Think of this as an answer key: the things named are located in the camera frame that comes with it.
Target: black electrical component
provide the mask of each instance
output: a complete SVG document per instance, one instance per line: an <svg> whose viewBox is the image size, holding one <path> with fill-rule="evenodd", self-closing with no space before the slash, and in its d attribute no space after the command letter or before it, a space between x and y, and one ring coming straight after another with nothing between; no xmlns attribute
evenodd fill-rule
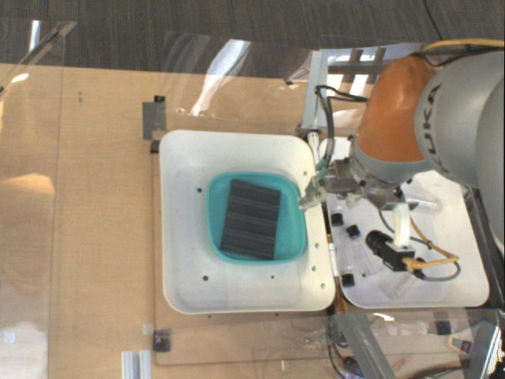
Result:
<svg viewBox="0 0 505 379"><path fill-rule="evenodd" d="M331 225L332 226L342 226L344 224L344 218L342 213L334 213L331 215Z"/></svg>
<svg viewBox="0 0 505 379"><path fill-rule="evenodd" d="M393 246L393 238L381 231L371 231L365 239L366 245L383 263L393 271L406 271L402 259L414 258L414 250L410 247L398 248Z"/></svg>
<svg viewBox="0 0 505 379"><path fill-rule="evenodd" d="M357 363L357 360L354 357L345 357L344 358L344 368L351 372L353 375L357 377L365 377L365 374L360 368L359 363Z"/></svg>
<svg viewBox="0 0 505 379"><path fill-rule="evenodd" d="M352 226L349 226L346 229L346 231L347 231L347 234L349 235L349 237L352 239L358 238L361 235L360 230L357 228L357 226L355 224Z"/></svg>
<svg viewBox="0 0 505 379"><path fill-rule="evenodd" d="M340 277L343 287L353 287L354 286L354 275L351 273L343 274Z"/></svg>

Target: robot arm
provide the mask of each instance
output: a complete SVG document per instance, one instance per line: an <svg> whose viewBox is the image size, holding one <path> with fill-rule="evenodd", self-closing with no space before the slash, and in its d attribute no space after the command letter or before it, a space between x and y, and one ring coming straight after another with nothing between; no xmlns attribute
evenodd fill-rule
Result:
<svg viewBox="0 0 505 379"><path fill-rule="evenodd" d="M320 197L357 193L387 209L405 200L402 183L431 169L481 190L503 242L503 51L460 58L439 72L416 55L391 63L370 95L349 159L308 188Z"/></svg>

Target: black connector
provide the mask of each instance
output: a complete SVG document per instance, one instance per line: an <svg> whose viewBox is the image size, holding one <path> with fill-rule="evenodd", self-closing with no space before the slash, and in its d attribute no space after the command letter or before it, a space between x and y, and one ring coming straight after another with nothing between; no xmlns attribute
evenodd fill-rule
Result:
<svg viewBox="0 0 505 379"><path fill-rule="evenodd" d="M377 256L382 258L383 263L393 271L406 271L406 265L402 259L414 258L414 250L409 247L399 249L393 246L393 238L381 231L371 231L365 239L366 245Z"/></svg>
<svg viewBox="0 0 505 379"><path fill-rule="evenodd" d="M351 273L344 274L340 277L340 282L342 282L343 287L353 287L354 275Z"/></svg>
<svg viewBox="0 0 505 379"><path fill-rule="evenodd" d="M360 230L357 228L357 226L354 224L354 225L351 225L349 226L347 229L346 229L346 232L347 234L349 235L350 238L352 238L353 240L355 238L358 238L361 236L361 232Z"/></svg>
<svg viewBox="0 0 505 379"><path fill-rule="evenodd" d="M331 225L332 226L342 226L344 224L344 218L342 213L334 213L331 215Z"/></svg>

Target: white plate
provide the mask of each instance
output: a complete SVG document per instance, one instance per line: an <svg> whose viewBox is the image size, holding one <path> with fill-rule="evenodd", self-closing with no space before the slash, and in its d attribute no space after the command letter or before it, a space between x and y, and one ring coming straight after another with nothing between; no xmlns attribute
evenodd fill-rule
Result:
<svg viewBox="0 0 505 379"><path fill-rule="evenodd" d="M320 206L305 213L307 250L286 264L229 263L215 254L208 237L205 189L212 178L228 171L271 172L304 193L315 174L304 141L177 130L162 139L159 158L163 290L174 309L191 314L311 311L331 304L335 281Z"/></svg>
<svg viewBox="0 0 505 379"><path fill-rule="evenodd" d="M343 272L342 259L349 265L352 255L346 254L351 246L361 246L361 259L354 259L354 287L343 288L345 296L356 306L366 309L383 308L426 308L426 307L474 307L480 306L489 296L489 284L485 275L481 255L469 221L461 187L455 182L430 171L420 173L411 185L404 185L403 191L408 199L427 200L412 211L417 225L435 244L459 256L461 273L447 282L426 282L407 272L392 272L382 261L372 255L365 245L365 236L371 230L388 233L383 226L376 208L366 200L360 200L356 208L348 209L345 201L328 196L328 211L341 212L346 226L356 224L361 237L350 243L339 239L339 228L332 228L337 247L337 264ZM390 212L384 215L392 225ZM416 257L426 261L443 257L426 246L412 242ZM441 265L425 269L427 276L448 276L455 271L453 265Z"/></svg>

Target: teal bin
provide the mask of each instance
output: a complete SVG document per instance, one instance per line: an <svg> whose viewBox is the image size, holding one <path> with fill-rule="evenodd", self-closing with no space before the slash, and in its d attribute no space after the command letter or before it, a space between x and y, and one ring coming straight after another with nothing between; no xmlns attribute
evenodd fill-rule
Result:
<svg viewBox="0 0 505 379"><path fill-rule="evenodd" d="M278 190L281 193L273 260L229 253L219 248L223 237L231 181L234 179ZM207 225L212 249L225 261L247 265L271 265L296 260L307 246L305 217L298 207L299 198L298 188L281 175L254 172L216 175L208 184L206 198Z"/></svg>

